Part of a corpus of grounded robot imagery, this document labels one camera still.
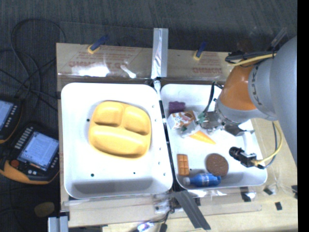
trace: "blue clamp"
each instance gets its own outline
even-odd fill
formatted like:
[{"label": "blue clamp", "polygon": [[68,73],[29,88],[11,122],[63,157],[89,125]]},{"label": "blue clamp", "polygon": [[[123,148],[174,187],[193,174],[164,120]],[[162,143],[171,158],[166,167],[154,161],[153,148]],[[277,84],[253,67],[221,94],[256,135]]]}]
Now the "blue clamp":
[{"label": "blue clamp", "polygon": [[199,60],[201,58],[202,52],[204,51],[206,45],[207,45],[207,42],[203,41],[202,44],[200,45],[199,49],[194,53],[193,58],[195,60]]},{"label": "blue clamp", "polygon": [[100,49],[100,46],[105,44],[105,42],[108,40],[108,35],[104,35],[101,38],[99,38],[95,43],[93,43],[92,45],[90,45],[88,47],[88,52],[90,54],[94,54],[95,52],[97,52]]}]

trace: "bottle cap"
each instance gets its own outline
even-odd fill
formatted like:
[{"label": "bottle cap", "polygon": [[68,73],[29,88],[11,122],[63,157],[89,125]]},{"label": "bottle cap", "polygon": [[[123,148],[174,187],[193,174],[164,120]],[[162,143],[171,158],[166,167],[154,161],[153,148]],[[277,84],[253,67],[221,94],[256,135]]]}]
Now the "bottle cap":
[{"label": "bottle cap", "polygon": [[184,184],[185,186],[190,185],[190,178],[189,178],[189,177],[183,178],[183,184]]}]

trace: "chocolate cookie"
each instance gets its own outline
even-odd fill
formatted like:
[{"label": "chocolate cookie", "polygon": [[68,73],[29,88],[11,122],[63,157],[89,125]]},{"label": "chocolate cookie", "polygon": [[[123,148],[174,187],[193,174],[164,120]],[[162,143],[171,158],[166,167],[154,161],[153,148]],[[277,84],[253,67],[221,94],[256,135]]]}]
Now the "chocolate cookie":
[{"label": "chocolate cookie", "polygon": [[206,158],[206,169],[215,176],[225,176],[228,172],[227,160],[216,153],[210,154]]}]

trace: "metal bar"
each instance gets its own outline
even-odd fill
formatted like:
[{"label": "metal bar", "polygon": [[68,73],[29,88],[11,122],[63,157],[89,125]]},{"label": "metal bar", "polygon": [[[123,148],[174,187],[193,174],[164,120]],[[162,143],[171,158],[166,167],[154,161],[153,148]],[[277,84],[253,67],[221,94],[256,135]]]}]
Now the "metal bar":
[{"label": "metal bar", "polygon": [[168,29],[154,29],[151,79],[166,77],[168,72]]},{"label": "metal bar", "polygon": [[49,217],[48,232],[69,232],[68,217]]},{"label": "metal bar", "polygon": [[197,204],[194,202],[193,198],[190,196],[187,190],[174,192],[171,195],[173,195],[182,206],[183,210],[192,222],[194,228],[211,230],[210,225],[205,220],[203,214],[201,213]]}]

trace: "white tray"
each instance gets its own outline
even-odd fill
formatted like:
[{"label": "white tray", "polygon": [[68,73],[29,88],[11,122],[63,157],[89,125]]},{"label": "white tray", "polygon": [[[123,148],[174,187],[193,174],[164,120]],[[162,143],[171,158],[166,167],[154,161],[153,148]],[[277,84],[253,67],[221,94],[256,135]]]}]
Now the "white tray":
[{"label": "white tray", "polygon": [[[165,114],[169,115],[169,102],[185,102],[186,110],[197,111],[201,113],[207,106],[211,91],[210,85],[185,85],[185,84],[167,84],[161,89],[161,97]],[[214,98],[217,98],[221,90],[216,87]],[[214,102],[211,103],[209,111],[214,110]],[[251,121],[241,125],[243,130],[252,130]],[[228,151],[231,147],[241,147],[247,154],[256,153],[258,159],[262,159],[255,134],[249,132],[243,136],[235,137],[224,130],[217,130],[213,135],[209,135],[216,144],[211,145],[203,143],[190,137],[182,138],[180,130],[171,130],[168,125],[169,141],[172,151],[175,173],[177,181],[185,189],[219,189],[243,186],[262,185],[267,180],[267,171],[255,167],[246,168],[239,161],[233,159]],[[208,154],[218,153],[225,157],[229,164],[229,171],[225,177],[222,177],[221,183],[216,187],[196,188],[194,186],[184,186],[183,177],[178,175],[177,154],[188,155],[190,168],[190,177],[197,173],[207,173],[206,157]]]},{"label": "white tray", "polygon": [[[140,159],[108,157],[91,148],[89,122],[103,101],[146,111],[152,124],[149,151]],[[157,94],[147,85],[71,83],[61,92],[64,187],[77,199],[164,193],[172,173]]]}]

